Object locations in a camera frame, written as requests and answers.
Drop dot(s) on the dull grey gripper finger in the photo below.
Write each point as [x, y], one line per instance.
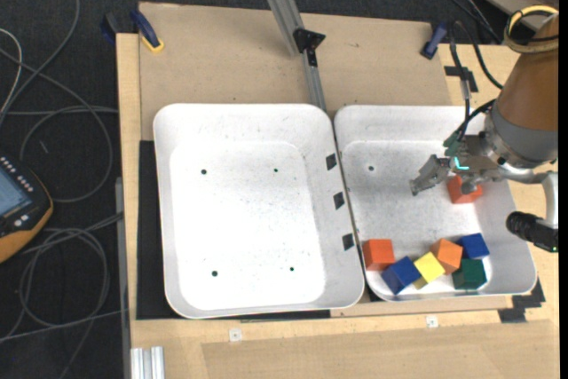
[469, 186]
[429, 175]

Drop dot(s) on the orange cube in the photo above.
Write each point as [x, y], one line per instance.
[447, 255]
[457, 196]
[378, 253]

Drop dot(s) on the brown cardboard board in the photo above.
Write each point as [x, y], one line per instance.
[231, 66]

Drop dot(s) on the black cylinder on white bracket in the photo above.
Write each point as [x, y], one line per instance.
[530, 228]

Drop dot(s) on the yellow cube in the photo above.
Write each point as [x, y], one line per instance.
[429, 267]

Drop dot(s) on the white plastic tray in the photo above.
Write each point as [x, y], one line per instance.
[248, 217]
[399, 213]

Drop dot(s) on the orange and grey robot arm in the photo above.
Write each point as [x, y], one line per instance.
[530, 93]

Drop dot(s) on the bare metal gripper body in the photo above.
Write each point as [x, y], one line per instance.
[479, 157]

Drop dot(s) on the blue cube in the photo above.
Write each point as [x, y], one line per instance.
[401, 273]
[475, 245]

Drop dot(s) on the green cube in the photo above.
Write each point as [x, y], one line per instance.
[469, 274]

